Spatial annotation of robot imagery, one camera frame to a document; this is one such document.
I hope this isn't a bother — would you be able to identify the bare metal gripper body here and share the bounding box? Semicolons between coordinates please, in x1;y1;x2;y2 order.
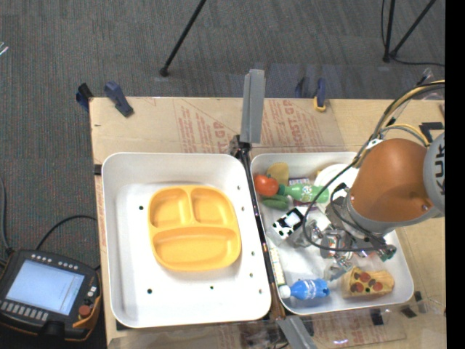
325;196;387;257

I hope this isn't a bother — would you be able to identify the yellow pizza slice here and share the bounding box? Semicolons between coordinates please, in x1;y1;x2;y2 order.
340;266;395;300

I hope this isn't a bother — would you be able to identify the white plastic tray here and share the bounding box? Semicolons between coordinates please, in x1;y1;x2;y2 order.
101;152;272;329
249;151;415;316

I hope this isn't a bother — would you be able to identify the blue bottle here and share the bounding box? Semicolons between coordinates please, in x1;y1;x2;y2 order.
278;278;331;301

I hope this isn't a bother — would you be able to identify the black and white cow carton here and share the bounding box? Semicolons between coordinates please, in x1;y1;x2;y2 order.
272;207;305;239

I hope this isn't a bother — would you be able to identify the green bottle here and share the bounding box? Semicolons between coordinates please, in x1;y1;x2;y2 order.
278;182;331;204

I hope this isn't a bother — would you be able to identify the white bowl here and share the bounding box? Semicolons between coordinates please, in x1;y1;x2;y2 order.
314;164;360;196

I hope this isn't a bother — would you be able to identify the green pea pod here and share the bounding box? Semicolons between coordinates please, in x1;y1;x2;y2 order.
261;194;290;211

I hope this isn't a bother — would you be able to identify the thin black and white rod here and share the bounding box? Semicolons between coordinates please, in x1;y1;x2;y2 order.
238;147;288;320

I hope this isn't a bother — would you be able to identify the red tomato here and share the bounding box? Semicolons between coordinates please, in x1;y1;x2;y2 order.
254;174;280;198

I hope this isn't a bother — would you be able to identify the tan potato chip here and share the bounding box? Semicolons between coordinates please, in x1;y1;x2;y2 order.
267;162;290;187

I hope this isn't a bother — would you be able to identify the yellow divided plate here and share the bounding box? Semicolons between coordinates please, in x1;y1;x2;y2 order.
147;184;243;272

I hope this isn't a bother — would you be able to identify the brown cardboard board red print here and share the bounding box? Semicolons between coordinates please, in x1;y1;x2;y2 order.
89;96;446;349

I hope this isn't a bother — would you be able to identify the black tripod stand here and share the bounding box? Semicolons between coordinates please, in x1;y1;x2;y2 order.
158;0;217;78
381;0;446;64

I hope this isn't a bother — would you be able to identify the black cylinder on white bracket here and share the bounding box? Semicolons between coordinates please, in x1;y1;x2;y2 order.
331;182;350;201

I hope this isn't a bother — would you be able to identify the black block with thin wires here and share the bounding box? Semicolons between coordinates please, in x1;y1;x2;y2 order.
228;135;252;159

